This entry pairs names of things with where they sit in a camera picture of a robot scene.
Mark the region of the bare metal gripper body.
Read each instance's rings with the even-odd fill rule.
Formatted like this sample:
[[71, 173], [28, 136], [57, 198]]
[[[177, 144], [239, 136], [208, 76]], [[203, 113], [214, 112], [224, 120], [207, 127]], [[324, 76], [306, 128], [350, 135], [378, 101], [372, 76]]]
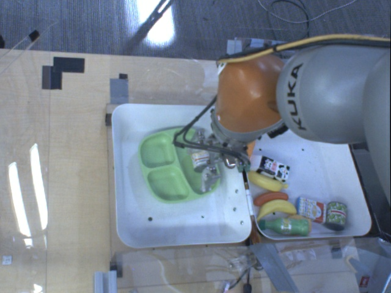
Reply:
[[208, 151], [219, 156], [227, 168], [250, 169], [248, 144], [242, 142], [221, 142], [214, 134], [207, 138]]

